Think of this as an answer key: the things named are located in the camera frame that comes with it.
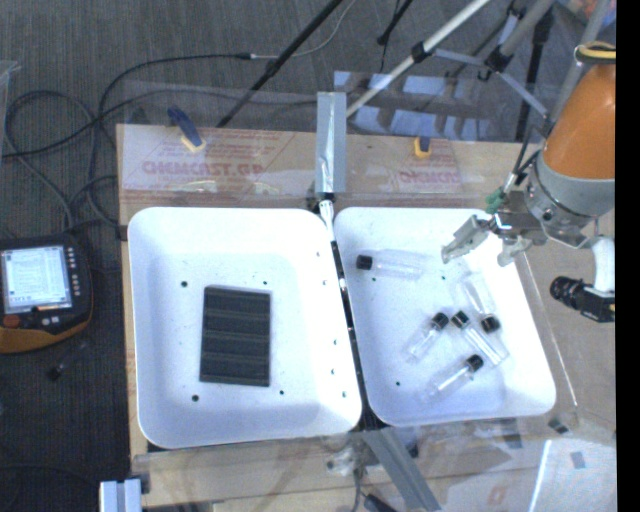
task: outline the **gray floor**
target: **gray floor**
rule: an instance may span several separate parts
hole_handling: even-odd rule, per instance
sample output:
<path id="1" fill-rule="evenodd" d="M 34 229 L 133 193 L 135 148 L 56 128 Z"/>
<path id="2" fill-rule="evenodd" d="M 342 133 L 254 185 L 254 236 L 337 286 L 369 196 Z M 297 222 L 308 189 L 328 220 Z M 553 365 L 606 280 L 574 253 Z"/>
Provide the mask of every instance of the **gray floor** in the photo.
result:
<path id="1" fill-rule="evenodd" d="M 327 3 L 4 0 L 0 3 L 0 60 L 15 61 L 19 66 L 11 74 L 9 102 L 34 94 L 13 104 L 7 118 L 7 134 L 15 147 L 5 140 L 3 153 L 35 150 L 81 128 L 87 116 L 98 111 L 102 94 L 112 80 L 143 62 L 214 52 L 278 55 Z M 392 33 L 381 68 L 383 51 L 376 38 L 391 20 L 395 2 L 359 0 L 350 7 L 325 47 L 287 62 L 263 90 L 313 98 L 318 91 L 333 90 L 337 71 L 365 76 L 381 69 L 388 72 L 408 57 L 412 46 L 433 34 L 468 3 L 414 2 Z M 494 0 L 442 47 L 472 52 L 504 20 L 509 3 Z M 349 5 L 350 2 L 343 2 L 300 51 L 323 43 Z M 547 108 L 555 103 L 572 66 L 572 50 L 584 29 L 563 7 L 556 5 L 553 12 L 555 23 L 544 48 L 535 89 Z M 614 22 L 599 38 L 615 43 L 615 37 Z M 494 45 L 495 42 L 486 49 L 491 50 Z M 526 81 L 530 55 L 527 39 L 509 65 L 508 73 L 520 83 Z M 136 91 L 140 85 L 135 81 L 242 91 L 262 75 L 266 62 L 220 57 L 145 67 L 116 84 L 105 109 Z M 442 77 L 456 68 L 456 64 L 433 58 L 412 68 L 411 74 Z M 478 82 L 476 70 L 464 70 L 460 76 Z M 479 138 L 513 141 L 520 97 L 492 78 L 487 83 L 477 83 L 473 98 L 483 112 L 490 113 Z M 89 112 L 75 102 L 86 106 Z M 207 110 L 210 106 L 204 110 L 213 116 L 210 121 L 217 122 L 219 118 L 211 112 L 219 113 L 229 105 L 221 102 L 218 110 Z M 25 160 L 41 173 L 39 176 L 45 176 L 71 198 L 88 180 L 115 172 L 113 125 L 135 114 L 131 107 L 114 112 L 106 122 L 108 136 L 94 132 L 98 144 L 93 166 L 88 165 L 90 130 L 61 147 L 26 155 Z M 145 114 L 154 113 L 147 109 Z M 535 113 L 531 121 L 539 121 Z M 63 209 L 42 178 L 29 172 L 15 156 L 3 159 L 0 170 L 2 236 L 45 235 L 63 228 Z M 90 343 L 75 353 L 73 364 L 56 382 L 47 378 L 47 370 L 78 340 L 0 358 L 0 471 L 12 464 L 28 466 L 10 471 L 10 477 L 2 479 L 0 510 L 93 510 L 95 488 L 84 480 L 121 479 L 128 472 L 119 239 L 113 225 L 117 192 L 113 180 L 108 179 L 93 190 L 94 208 L 85 196 L 74 204 L 80 223 L 77 235 L 94 268 L 95 316 L 84 335 Z M 105 219 L 84 223 L 97 216 Z M 615 409 L 609 408 L 603 414 L 615 415 Z M 69 474 L 69 470 L 82 474 L 84 479 Z"/>

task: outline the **white tray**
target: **white tray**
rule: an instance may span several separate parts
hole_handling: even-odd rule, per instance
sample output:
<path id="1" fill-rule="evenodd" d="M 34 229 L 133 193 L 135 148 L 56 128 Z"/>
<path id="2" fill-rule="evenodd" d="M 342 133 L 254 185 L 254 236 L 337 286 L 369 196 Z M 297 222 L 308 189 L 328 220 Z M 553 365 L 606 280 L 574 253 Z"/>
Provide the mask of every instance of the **white tray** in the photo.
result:
<path id="1" fill-rule="evenodd" d="M 555 403 L 556 389 L 520 277 L 514 265 L 500 267 L 501 242 L 490 236 L 469 255 L 444 265 L 448 244 L 471 214 L 481 211 L 423 208 L 347 208 L 336 217 L 340 247 L 354 314 L 365 388 L 373 411 L 386 423 L 403 427 L 543 414 Z M 378 277 L 355 267 L 363 249 L 400 249 L 428 257 L 418 281 Z M 406 362 L 402 349 L 418 328 L 438 311 L 449 316 L 464 306 L 454 293 L 467 272 L 480 273 L 490 287 L 510 357 L 448 399 L 426 406 L 416 395 L 429 378 L 469 345 L 449 324 L 420 364 Z"/>
<path id="2" fill-rule="evenodd" d="M 332 435 L 356 425 L 362 401 L 318 217 L 149 208 L 132 218 L 128 238 L 138 417 L 147 439 L 181 448 Z M 269 387 L 200 382 L 208 285 L 271 293 Z"/>

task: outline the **robotic arm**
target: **robotic arm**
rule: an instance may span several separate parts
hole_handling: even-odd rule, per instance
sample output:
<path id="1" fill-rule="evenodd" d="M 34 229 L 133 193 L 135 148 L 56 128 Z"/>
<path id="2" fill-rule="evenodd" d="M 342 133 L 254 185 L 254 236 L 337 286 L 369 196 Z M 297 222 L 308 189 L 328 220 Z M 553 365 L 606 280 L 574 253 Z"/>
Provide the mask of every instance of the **robotic arm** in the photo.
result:
<path id="1" fill-rule="evenodd" d="M 615 320 L 615 244 L 612 237 L 585 236 L 582 229 L 615 204 L 615 49 L 579 46 L 576 59 L 593 64 L 568 99 L 539 151 L 516 165 L 504 185 L 487 198 L 489 219 L 472 216 L 442 249 L 444 263 L 469 253 L 491 233 L 503 242 L 501 266 L 548 239 L 591 249 L 592 285 L 558 277 L 551 295 L 598 322 Z"/>

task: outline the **vial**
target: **vial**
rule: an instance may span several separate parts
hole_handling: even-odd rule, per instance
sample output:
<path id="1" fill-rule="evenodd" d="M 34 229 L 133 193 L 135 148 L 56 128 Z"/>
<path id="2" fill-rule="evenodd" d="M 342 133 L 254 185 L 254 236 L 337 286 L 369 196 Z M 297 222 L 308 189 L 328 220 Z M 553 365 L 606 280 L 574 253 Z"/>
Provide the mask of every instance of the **vial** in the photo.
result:
<path id="1" fill-rule="evenodd" d="M 481 277 L 478 274 L 467 274 L 458 283 L 458 287 L 478 314 L 482 330 L 489 334 L 500 329 L 500 321 L 494 313 L 496 307 Z"/>
<path id="2" fill-rule="evenodd" d="M 447 315 L 436 313 L 426 325 L 421 326 L 407 346 L 407 360 L 410 363 L 422 360 L 448 323 Z"/>
<path id="3" fill-rule="evenodd" d="M 471 325 L 469 317 L 464 311 L 458 311 L 451 317 L 453 325 L 458 327 L 471 345 L 484 354 L 493 366 L 498 366 L 509 356 L 509 351 L 498 338 L 489 339 L 482 332 Z"/>
<path id="4" fill-rule="evenodd" d="M 426 268 L 426 256 L 397 249 L 366 251 L 360 253 L 356 258 L 356 268 L 370 271 L 373 276 L 417 280 Z"/>
<path id="5" fill-rule="evenodd" d="M 423 402 L 444 400 L 472 381 L 475 374 L 484 366 L 484 360 L 473 354 L 464 361 L 456 361 L 433 376 L 421 393 Z"/>

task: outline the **handheld device with screen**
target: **handheld device with screen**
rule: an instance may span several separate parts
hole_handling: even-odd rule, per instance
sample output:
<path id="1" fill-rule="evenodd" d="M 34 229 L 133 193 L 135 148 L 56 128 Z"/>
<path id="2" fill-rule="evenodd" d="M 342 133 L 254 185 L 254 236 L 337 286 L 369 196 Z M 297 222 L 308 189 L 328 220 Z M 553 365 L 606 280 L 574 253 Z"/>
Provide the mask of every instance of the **handheld device with screen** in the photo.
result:
<path id="1" fill-rule="evenodd" d="M 72 236 L 0 240 L 0 353 L 80 332 L 92 305 L 89 265 Z"/>

